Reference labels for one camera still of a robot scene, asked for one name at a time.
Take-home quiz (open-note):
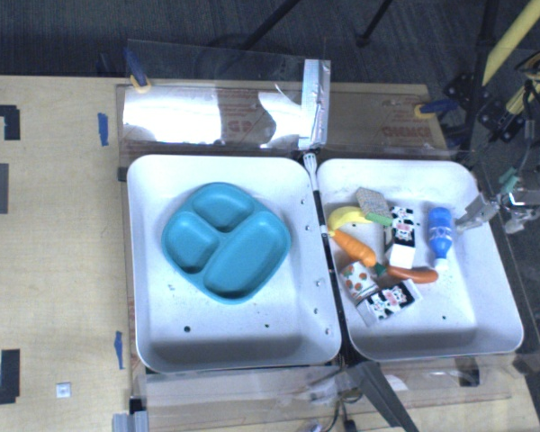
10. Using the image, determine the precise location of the white can orange print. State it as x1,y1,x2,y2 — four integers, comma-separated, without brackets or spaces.
339,261,382,308

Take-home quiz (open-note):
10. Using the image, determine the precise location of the blue bottle white cap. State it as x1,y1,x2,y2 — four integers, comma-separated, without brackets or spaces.
427,206,455,273

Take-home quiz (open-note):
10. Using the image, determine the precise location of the orange sausage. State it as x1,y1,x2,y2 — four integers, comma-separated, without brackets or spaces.
385,264,439,284

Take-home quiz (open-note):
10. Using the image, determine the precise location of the blue divided plate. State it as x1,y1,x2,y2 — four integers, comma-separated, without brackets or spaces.
160,181,293,305

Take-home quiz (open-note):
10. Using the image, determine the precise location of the beige and green sponge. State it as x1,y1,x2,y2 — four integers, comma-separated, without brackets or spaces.
354,186,394,228

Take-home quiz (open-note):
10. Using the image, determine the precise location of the orange carrot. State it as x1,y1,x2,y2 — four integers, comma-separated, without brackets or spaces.
331,229,388,277

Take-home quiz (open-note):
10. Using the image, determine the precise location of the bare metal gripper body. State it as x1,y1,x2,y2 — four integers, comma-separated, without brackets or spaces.
498,186,540,236

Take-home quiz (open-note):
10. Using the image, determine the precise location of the white plastic tray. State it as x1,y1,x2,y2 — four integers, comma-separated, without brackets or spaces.
125,153,343,374
316,157,525,363

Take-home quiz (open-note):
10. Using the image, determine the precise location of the yellow banana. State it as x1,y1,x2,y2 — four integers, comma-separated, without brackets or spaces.
327,205,374,232

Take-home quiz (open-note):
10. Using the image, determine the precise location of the cow print carton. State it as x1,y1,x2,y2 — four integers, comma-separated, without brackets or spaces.
355,279,423,328
383,205,417,270

